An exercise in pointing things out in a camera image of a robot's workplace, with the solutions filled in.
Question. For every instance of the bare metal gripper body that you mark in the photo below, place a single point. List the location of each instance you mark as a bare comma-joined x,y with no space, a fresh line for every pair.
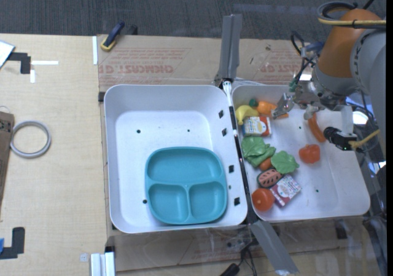
310,95

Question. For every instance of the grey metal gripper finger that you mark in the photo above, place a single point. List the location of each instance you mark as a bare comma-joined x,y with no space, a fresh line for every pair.
284,105
309,112

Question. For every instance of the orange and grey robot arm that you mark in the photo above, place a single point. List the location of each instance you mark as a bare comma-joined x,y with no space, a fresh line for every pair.
337,50

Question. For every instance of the orange carrot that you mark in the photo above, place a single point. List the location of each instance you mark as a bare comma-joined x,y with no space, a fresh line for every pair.
265,107

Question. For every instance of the orange sausage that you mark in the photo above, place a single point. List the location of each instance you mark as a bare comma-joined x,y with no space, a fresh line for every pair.
317,131

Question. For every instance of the white orange yellow carton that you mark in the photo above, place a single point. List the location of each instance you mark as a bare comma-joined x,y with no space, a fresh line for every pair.
257,126

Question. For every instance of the yellow banana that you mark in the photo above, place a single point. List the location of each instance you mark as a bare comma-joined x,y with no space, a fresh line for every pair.
245,112

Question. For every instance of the large green lettuce leaf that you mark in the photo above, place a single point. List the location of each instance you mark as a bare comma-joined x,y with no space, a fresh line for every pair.
254,148

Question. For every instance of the small green lettuce leaf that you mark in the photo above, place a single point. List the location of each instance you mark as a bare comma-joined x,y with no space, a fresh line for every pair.
284,162

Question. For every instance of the small orange toy piece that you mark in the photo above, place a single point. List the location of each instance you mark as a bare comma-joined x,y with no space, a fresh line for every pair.
265,164

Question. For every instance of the watermelon slice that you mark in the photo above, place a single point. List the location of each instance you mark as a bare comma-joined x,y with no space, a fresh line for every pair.
269,178

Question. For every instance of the white plastic tray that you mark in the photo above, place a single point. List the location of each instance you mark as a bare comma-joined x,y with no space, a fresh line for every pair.
129,158
334,182

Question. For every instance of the white and pink carton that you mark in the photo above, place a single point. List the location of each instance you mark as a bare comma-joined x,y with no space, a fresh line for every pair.
286,190

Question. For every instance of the red tomato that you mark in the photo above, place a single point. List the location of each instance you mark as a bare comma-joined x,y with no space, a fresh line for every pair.
262,199

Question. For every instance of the teal divided plate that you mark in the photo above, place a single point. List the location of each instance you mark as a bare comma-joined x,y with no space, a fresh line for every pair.
184,164

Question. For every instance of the brown cardboard board red print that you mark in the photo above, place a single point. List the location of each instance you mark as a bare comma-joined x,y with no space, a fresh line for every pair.
172,62

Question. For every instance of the white tape roll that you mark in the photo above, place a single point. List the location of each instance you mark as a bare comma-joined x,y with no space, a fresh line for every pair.
13,148

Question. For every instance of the brown cardboard piece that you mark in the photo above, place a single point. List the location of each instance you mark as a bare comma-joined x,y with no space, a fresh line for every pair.
3,152

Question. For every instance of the white paper sheet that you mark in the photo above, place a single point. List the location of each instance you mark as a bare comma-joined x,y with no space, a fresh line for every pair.
4,50

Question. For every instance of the black cylinder on white bracket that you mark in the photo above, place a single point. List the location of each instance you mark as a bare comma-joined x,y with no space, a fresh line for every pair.
337,139

